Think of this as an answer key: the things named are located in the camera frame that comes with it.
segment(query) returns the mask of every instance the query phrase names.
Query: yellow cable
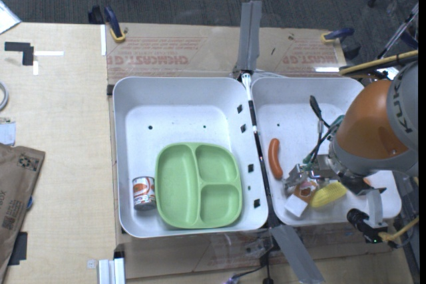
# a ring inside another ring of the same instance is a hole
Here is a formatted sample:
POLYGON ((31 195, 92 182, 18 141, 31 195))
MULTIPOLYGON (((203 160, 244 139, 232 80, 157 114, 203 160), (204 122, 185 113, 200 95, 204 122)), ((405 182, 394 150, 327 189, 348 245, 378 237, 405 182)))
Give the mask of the yellow cable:
POLYGON ((354 71, 363 70, 367 67, 378 67, 379 65, 382 65, 382 64, 385 64, 385 63, 394 62, 397 59, 405 59, 405 58, 412 57, 412 56, 415 56, 415 55, 418 55, 418 54, 419 54, 419 50, 413 50, 413 51, 409 51, 407 53, 401 53, 400 55, 394 55, 394 56, 386 57, 386 58, 383 58, 383 59, 377 59, 375 61, 363 63, 363 64, 360 64, 360 65, 355 65, 354 67, 341 69, 339 71, 339 74, 341 74, 341 75, 349 74, 349 73, 354 72, 354 71))
POLYGON ((416 217, 414 220, 410 221, 407 225, 401 228, 397 233, 390 234, 387 232, 379 232, 379 237, 383 241, 393 241, 397 239, 400 235, 403 235, 406 231, 412 228, 416 223, 419 222, 419 217, 416 217))

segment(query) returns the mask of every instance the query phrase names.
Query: blue clamp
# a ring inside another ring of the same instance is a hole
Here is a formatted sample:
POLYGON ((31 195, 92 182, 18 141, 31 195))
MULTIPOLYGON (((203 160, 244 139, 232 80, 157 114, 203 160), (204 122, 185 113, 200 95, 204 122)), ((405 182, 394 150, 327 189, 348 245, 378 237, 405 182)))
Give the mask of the blue clamp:
POLYGON ((105 6, 104 9, 106 21, 111 26, 110 32, 116 43, 121 43, 126 39, 126 35, 121 31, 120 24, 118 23, 117 18, 115 17, 114 11, 111 9, 111 6, 105 6))
POLYGON ((324 44, 332 43, 335 39, 340 38, 340 42, 342 42, 346 37, 352 36, 355 32, 355 29, 351 27, 346 27, 344 29, 336 30, 329 33, 323 33, 321 35, 321 42, 324 44))

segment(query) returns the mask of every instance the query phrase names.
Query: red and white can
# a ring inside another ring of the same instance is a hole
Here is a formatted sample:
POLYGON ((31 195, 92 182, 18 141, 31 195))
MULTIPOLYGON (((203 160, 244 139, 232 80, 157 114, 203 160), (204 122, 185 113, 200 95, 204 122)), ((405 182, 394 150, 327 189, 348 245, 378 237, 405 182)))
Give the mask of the red and white can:
POLYGON ((154 178, 139 176, 132 181, 133 204, 138 211, 152 210, 156 207, 154 178))

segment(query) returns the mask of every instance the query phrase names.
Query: white paper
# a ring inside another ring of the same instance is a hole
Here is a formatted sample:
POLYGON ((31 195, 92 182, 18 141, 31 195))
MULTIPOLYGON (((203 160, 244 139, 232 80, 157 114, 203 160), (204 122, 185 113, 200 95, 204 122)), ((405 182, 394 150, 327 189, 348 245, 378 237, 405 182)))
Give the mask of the white paper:
POLYGON ((0 0, 0 34, 20 22, 21 20, 0 0))

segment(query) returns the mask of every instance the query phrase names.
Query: can label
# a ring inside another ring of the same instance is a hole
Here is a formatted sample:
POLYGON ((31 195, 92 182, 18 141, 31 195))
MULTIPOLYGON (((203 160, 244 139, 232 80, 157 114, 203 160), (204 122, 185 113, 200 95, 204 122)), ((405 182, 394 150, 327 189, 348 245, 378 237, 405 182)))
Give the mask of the can label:
POLYGON ((133 184, 133 204, 138 211, 151 210, 156 207, 154 178, 140 176, 133 184))

